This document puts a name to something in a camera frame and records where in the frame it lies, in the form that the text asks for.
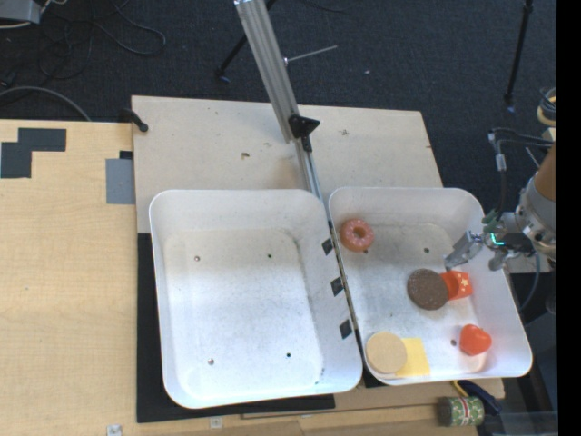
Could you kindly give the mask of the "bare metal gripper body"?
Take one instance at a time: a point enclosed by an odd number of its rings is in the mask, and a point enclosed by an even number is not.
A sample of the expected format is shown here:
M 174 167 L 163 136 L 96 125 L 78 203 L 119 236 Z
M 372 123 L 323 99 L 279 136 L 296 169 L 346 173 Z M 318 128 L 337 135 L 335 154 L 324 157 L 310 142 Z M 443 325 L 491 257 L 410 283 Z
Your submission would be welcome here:
M 515 211 L 503 213 L 494 229 L 495 241 L 510 250 L 539 253 L 556 261 L 556 234 L 534 213 Z

